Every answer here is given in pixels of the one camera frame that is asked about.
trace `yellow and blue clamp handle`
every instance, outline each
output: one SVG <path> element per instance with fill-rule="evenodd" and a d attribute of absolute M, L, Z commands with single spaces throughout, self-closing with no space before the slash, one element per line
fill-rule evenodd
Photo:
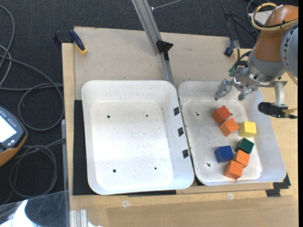
<path fill-rule="evenodd" d="M 73 39 L 73 41 L 75 42 L 76 48 L 78 49 L 78 51 L 81 54 L 85 54 L 87 52 L 87 48 L 86 46 L 83 44 L 82 40 L 80 39 L 80 37 L 77 35 L 77 33 L 73 30 L 69 31 L 69 35 L 71 36 L 71 38 Z"/>

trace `black floor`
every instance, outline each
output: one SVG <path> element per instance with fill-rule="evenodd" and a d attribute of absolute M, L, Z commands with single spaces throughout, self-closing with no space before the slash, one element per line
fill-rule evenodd
<path fill-rule="evenodd" d="M 177 0 L 148 0 L 154 6 Z M 270 0 L 276 4 L 293 4 L 298 0 Z M 246 22 L 245 0 L 223 0 L 226 7 L 240 18 L 237 26 L 238 37 L 243 48 L 250 48 L 255 38 Z M 92 26 L 142 30 L 142 26 L 131 0 L 0 0 L 0 5 L 11 12 L 16 24 L 16 32 L 9 52 L 13 59 L 27 63 L 45 73 L 52 81 L 62 83 L 61 52 L 53 43 L 53 36 L 60 31 L 63 41 L 70 41 L 68 31 L 73 26 Z M 158 8 L 154 12 L 161 32 L 230 36 L 224 20 L 224 10 L 220 0 L 181 0 L 170 6 Z M 12 35 L 11 18 L 0 8 L 0 45 L 7 47 Z M 0 69 L 0 82 L 8 68 L 5 62 Z M 7 91 L 7 88 L 29 88 L 48 82 L 45 77 L 24 65 L 12 63 L 7 78 L 0 87 L 0 105 L 18 114 L 18 105 L 24 91 Z M 62 102 L 54 88 L 34 90 L 20 103 L 21 117 L 31 127 L 48 128 L 60 121 Z M 61 138 L 61 126 L 48 131 L 28 130 L 27 146 L 47 145 Z M 62 147 L 51 148 L 57 163 L 58 178 L 52 192 L 63 190 Z M 12 159 L 0 167 L 0 204 L 15 202 L 24 197 L 11 194 L 9 177 L 17 159 Z M 24 195 L 44 193 L 52 183 L 54 165 L 43 152 L 24 158 L 20 163 L 15 189 Z"/>

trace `cube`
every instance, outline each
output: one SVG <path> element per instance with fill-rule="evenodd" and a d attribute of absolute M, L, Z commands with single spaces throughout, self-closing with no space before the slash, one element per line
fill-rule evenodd
<path fill-rule="evenodd" d="M 243 138 L 237 143 L 235 151 L 243 150 L 247 154 L 250 154 L 253 146 L 254 146 L 253 142 L 251 142 L 250 140 L 248 140 L 246 138 Z"/>
<path fill-rule="evenodd" d="M 224 176 L 237 180 L 242 176 L 243 164 L 231 160 L 225 167 Z"/>
<path fill-rule="evenodd" d="M 217 124 L 221 124 L 231 115 L 231 112 L 229 112 L 229 110 L 225 106 L 222 106 L 213 112 L 212 117 L 217 122 Z"/>
<path fill-rule="evenodd" d="M 228 162 L 233 159 L 233 151 L 231 146 L 221 146 L 214 151 L 217 162 Z"/>
<path fill-rule="evenodd" d="M 247 154 L 243 150 L 238 150 L 233 157 L 233 160 L 243 165 L 243 168 L 247 167 L 250 161 L 250 154 Z"/>
<path fill-rule="evenodd" d="M 243 121 L 240 125 L 239 135 L 241 137 L 250 138 L 257 133 L 256 123 L 250 121 Z"/>
<path fill-rule="evenodd" d="M 228 120 L 225 120 L 220 126 L 220 130 L 225 136 L 230 135 L 231 133 L 235 132 L 237 129 L 239 129 L 239 125 L 237 122 L 233 119 L 230 118 Z"/>

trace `white tray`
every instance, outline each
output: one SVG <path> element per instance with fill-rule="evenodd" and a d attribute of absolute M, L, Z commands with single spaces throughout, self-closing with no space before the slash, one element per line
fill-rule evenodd
<path fill-rule="evenodd" d="M 175 87 L 93 80 L 82 88 L 88 181 L 98 194 L 188 188 L 194 171 Z"/>
<path fill-rule="evenodd" d="M 191 149 L 195 174 L 205 185 L 225 185 L 234 183 L 278 182 L 286 175 L 285 165 L 278 147 L 268 115 L 258 111 L 263 102 L 260 90 L 239 101 L 239 91 L 230 93 L 217 101 L 214 92 L 220 82 L 186 81 L 179 85 L 178 95 Z M 227 163 L 218 163 L 214 151 L 219 146 L 230 145 L 235 150 L 242 137 L 239 130 L 225 137 L 212 113 L 225 105 L 240 125 L 243 121 L 256 123 L 257 134 L 248 138 L 254 143 L 249 165 L 243 169 L 237 180 L 224 176 Z"/>

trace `dark green cube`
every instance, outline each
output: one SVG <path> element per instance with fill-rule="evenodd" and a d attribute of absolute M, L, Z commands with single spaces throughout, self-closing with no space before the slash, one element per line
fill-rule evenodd
<path fill-rule="evenodd" d="M 238 142 L 235 151 L 238 151 L 240 149 L 246 152 L 247 154 L 250 154 L 253 146 L 254 143 L 252 143 L 250 140 L 246 138 L 243 138 Z"/>

